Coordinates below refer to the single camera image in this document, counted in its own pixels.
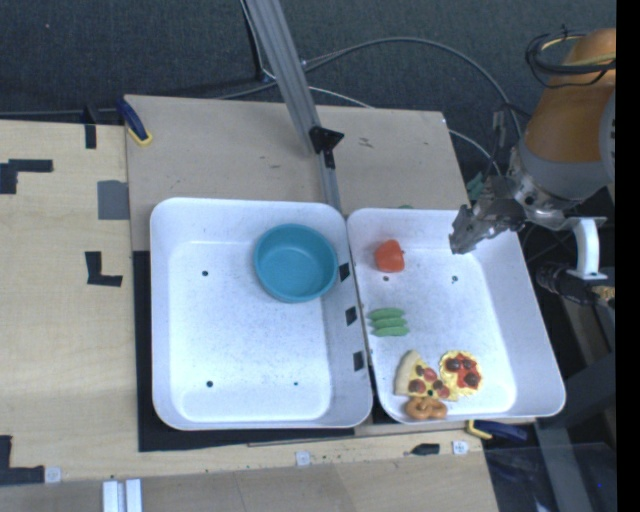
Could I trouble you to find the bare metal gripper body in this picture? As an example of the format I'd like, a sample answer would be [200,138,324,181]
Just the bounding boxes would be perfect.
[471,174,570,232]

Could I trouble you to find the red toy pepper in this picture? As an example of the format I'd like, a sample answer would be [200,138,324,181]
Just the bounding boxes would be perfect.
[374,238,407,274]

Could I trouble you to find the white plastic tray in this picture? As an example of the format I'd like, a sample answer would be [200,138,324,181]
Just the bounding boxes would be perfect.
[149,196,374,432]
[345,206,568,426]

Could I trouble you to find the green toy pea pods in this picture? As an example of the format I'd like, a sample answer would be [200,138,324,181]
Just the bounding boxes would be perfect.
[366,306,411,338]

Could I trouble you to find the round yellow toy pizza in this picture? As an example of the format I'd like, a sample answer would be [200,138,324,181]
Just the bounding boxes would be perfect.
[438,350,485,399]

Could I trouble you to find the toy pizza slice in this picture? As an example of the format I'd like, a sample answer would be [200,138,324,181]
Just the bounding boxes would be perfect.
[393,349,452,402]

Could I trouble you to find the teal bowl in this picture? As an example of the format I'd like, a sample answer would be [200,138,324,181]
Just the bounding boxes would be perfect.
[252,222,340,305]

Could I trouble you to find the brown toy pretzel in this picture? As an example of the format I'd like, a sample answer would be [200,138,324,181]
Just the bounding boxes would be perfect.
[404,395,449,422]

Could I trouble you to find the brown cardboard board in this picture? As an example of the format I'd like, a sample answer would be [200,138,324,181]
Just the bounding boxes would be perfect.
[123,94,532,443]

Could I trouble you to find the black cylinder on white bracket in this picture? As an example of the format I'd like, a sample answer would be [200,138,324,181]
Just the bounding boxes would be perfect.
[534,215,610,304]

